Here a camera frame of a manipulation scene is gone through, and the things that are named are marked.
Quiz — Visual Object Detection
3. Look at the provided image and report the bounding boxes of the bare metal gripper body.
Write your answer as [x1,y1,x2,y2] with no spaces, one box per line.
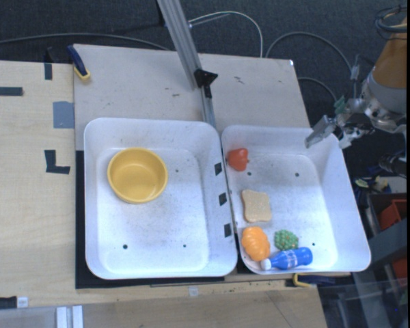
[340,96,408,135]

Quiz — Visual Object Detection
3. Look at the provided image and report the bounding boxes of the white plastic tray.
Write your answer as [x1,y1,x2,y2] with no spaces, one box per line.
[220,124,372,276]
[83,116,239,281]

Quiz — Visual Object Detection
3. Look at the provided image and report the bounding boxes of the red orange toy pepper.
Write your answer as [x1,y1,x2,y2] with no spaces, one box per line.
[225,147,251,173]

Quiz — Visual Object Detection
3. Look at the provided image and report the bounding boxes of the beige toy bread slice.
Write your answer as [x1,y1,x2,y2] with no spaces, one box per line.
[240,188,273,224]

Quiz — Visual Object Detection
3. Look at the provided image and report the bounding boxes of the green toy grapes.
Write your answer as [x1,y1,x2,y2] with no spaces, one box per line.
[273,229,300,251]

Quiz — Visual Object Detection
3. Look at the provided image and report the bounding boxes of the orange toy croissant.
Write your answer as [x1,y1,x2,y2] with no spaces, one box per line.
[241,225,272,262]

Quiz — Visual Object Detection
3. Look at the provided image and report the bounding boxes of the blue toy bottle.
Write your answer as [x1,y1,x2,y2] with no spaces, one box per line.
[260,246,314,272]

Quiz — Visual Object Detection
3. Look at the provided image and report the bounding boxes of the yellow bowl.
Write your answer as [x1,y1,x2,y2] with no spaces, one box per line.
[106,146,169,205]

